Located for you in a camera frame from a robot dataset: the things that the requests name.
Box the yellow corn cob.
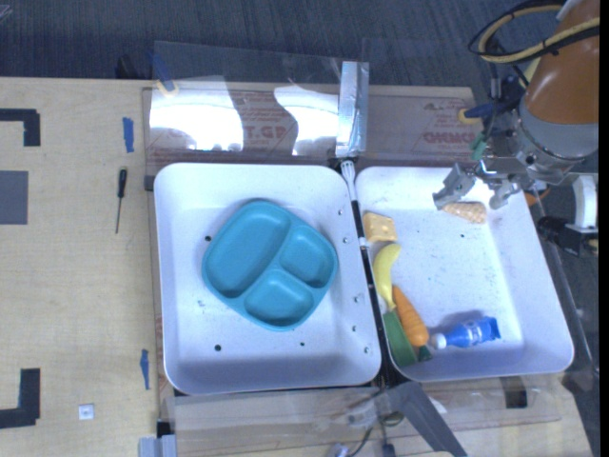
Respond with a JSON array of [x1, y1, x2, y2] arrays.
[[442, 200, 488, 226]]

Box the yellow banana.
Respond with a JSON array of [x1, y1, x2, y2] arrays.
[[371, 242, 403, 313]]

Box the blue divided plate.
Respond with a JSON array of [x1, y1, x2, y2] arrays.
[[200, 199, 340, 333]]

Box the black cylinder on white bracket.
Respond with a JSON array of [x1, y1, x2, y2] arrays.
[[537, 173, 599, 259]]

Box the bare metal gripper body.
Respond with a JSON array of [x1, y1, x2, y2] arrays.
[[475, 130, 589, 189]]

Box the green curved toy piece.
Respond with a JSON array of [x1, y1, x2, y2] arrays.
[[382, 308, 420, 368]]

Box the brown cardboard board, red print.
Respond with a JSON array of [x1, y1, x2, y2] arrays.
[[142, 86, 563, 430]]

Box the yellow cheese wedge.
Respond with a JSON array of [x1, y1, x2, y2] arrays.
[[362, 210, 399, 245]]

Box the black and yellow screwdriver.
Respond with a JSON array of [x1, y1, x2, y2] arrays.
[[114, 166, 129, 235]]

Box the blue and white bottle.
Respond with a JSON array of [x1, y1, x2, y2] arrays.
[[428, 315, 502, 351]]

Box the orange carrot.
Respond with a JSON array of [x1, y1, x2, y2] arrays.
[[391, 284, 435, 363]]

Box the white plastic tray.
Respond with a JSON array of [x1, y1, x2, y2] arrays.
[[354, 165, 576, 384], [152, 161, 383, 396]]

